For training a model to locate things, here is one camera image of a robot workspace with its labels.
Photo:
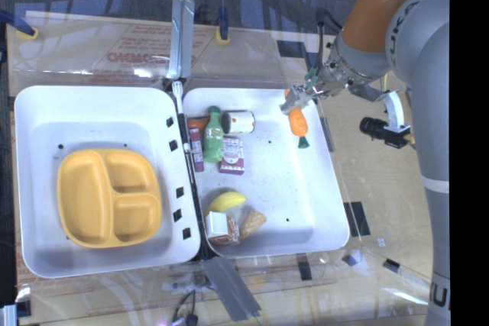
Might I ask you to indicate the red and white carton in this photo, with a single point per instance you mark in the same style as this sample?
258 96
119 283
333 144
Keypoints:
232 156

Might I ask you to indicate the orange toy food piece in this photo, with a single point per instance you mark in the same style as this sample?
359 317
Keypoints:
196 123

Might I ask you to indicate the brown cardboard board red print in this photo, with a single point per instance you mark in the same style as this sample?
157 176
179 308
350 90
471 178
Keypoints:
114 46

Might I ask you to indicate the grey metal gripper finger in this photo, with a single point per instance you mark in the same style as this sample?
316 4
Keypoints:
293 99

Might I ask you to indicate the narrow red carton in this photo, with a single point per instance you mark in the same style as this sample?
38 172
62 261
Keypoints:
197 152

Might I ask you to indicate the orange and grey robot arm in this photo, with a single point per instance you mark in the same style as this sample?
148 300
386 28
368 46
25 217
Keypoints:
420 49

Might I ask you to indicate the white plastic tray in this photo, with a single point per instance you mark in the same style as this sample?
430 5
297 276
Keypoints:
95 110
290 183

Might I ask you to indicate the brown biscuit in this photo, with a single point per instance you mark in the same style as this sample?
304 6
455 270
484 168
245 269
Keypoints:
252 223

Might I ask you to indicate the black cylinder on white bracket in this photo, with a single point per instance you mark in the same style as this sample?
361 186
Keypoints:
395 133

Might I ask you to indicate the green plastic bottle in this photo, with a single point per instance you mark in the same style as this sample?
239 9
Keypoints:
212 141

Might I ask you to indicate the white can with orange dots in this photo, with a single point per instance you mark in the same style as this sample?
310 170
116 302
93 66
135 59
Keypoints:
240 122

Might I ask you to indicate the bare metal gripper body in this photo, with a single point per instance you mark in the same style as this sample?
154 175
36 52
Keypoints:
328 78

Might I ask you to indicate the yellow divided plate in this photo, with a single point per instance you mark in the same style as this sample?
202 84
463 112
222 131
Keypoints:
82 198

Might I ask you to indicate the yellow banana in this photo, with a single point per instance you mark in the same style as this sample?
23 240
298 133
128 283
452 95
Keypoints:
227 200

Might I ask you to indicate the white and orange carton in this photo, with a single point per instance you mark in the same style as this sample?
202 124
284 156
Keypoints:
219 227

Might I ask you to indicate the orange carrot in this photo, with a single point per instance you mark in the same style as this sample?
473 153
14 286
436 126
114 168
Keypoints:
298 124

